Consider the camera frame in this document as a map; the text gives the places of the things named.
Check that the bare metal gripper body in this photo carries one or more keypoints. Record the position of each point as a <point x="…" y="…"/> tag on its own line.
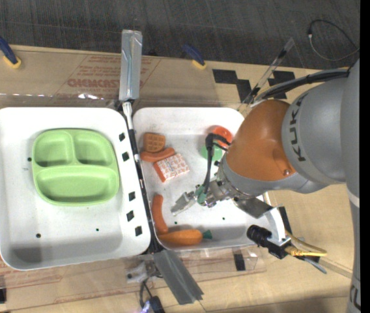
<point x="219" y="192"/>

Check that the orange carrot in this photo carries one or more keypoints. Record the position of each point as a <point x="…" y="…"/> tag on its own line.
<point x="181" y="237"/>

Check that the green divided plate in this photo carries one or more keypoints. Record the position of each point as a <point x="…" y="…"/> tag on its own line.
<point x="74" y="181"/>

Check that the brown cardboard board red print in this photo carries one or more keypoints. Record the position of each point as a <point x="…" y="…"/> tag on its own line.
<point x="84" y="73"/>

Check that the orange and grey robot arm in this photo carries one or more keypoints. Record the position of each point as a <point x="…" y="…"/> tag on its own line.
<point x="315" y="135"/>

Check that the brown waffle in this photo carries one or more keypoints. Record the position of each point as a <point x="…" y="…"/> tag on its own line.
<point x="154" y="141"/>

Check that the green round toy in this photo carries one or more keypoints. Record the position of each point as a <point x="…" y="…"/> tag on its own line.
<point x="217" y="152"/>

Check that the white plastic tray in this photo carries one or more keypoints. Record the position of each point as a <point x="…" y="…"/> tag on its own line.
<point x="15" y="174"/>
<point x="185" y="122"/>

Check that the orange and white packet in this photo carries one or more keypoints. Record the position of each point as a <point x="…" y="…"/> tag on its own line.
<point x="172" y="167"/>

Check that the black cylinder on white bracket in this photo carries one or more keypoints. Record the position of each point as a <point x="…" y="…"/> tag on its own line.
<point x="266" y="236"/>

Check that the red round toy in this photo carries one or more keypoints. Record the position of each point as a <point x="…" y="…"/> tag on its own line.
<point x="222" y="131"/>

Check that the orange sausage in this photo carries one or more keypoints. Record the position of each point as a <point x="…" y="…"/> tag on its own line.
<point x="155" y="156"/>
<point x="159" y="212"/>

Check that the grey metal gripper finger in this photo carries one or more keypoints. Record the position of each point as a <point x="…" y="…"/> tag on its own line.
<point x="181" y="206"/>
<point x="188" y="195"/>

